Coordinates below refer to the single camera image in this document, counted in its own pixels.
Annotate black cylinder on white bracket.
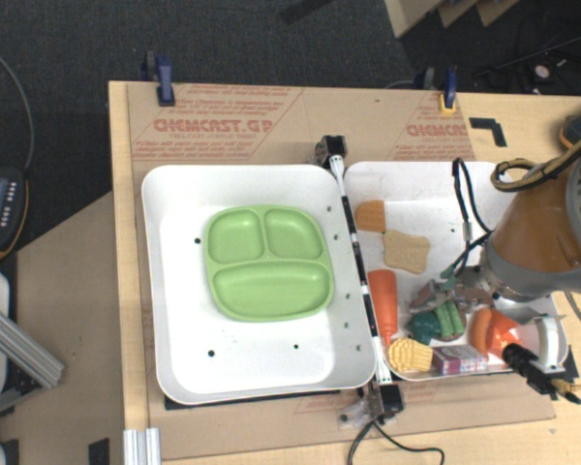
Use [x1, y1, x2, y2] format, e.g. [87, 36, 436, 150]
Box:
[501, 314, 570, 397]

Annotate white plastic tray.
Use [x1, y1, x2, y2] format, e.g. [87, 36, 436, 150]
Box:
[140, 164, 379, 406]
[342, 160, 570, 384]

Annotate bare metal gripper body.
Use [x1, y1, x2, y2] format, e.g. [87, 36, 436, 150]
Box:
[444, 264, 539, 325]

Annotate tan toy bread slice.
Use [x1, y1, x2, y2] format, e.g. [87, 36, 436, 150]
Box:
[382, 229, 432, 275]

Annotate dark green toy broccoli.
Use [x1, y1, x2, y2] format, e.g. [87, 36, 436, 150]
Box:
[406, 310, 443, 346]

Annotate thin black and white rod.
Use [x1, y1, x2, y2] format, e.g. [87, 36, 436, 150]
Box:
[329, 154, 394, 385]

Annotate green toy bean pods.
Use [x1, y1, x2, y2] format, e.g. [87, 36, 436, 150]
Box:
[433, 299, 465, 337]

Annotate yellow toy corn cob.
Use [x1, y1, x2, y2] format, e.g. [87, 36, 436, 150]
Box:
[386, 336, 435, 374]

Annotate orange toy sausage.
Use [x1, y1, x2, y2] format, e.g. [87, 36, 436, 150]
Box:
[469, 306, 494, 354]

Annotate pink and purple carton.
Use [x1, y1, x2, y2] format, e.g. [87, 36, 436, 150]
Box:
[431, 344, 490, 377]

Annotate brown cardboard board red print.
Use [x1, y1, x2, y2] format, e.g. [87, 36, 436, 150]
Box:
[125, 82, 559, 460]

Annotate orange toy carrot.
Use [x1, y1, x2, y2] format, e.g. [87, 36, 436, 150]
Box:
[366, 268, 400, 348]

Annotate green divided plate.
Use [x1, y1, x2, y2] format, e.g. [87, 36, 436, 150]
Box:
[202, 204, 336, 324]

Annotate black block with thin wires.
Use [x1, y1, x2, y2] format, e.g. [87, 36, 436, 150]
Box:
[338, 383, 407, 431]
[314, 135, 349, 170]

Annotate orange toy biscuit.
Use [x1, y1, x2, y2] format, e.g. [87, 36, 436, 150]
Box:
[352, 200, 387, 234]

